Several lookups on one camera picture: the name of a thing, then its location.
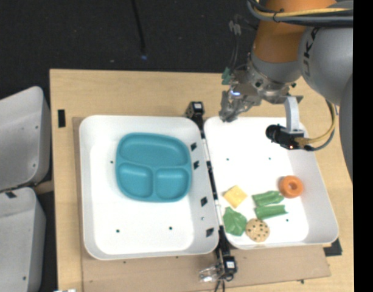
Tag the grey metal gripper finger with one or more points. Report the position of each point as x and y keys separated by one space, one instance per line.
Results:
x=245 y=106
x=226 y=111

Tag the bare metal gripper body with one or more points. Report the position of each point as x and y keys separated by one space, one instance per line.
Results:
x=253 y=85

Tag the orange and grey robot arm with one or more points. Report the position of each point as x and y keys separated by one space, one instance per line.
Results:
x=283 y=35

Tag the white plastic tray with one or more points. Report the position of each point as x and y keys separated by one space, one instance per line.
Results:
x=253 y=157
x=143 y=224

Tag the thin black and white rod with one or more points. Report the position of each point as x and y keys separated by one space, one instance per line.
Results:
x=211 y=169

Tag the yellow square cracker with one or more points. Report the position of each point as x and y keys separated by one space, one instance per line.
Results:
x=235 y=196

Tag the blue divided plate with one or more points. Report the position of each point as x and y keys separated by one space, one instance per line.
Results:
x=152 y=166

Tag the orange doughnut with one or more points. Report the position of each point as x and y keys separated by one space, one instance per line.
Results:
x=285 y=190

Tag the green pea pod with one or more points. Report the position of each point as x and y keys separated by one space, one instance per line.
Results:
x=269 y=212
x=266 y=198

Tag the green leaf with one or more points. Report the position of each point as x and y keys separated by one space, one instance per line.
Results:
x=234 y=222

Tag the brown chocolate chip biscuit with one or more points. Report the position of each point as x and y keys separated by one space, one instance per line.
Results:
x=257 y=230

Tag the black cylinder on white bracket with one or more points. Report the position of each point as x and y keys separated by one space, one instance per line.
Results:
x=280 y=135

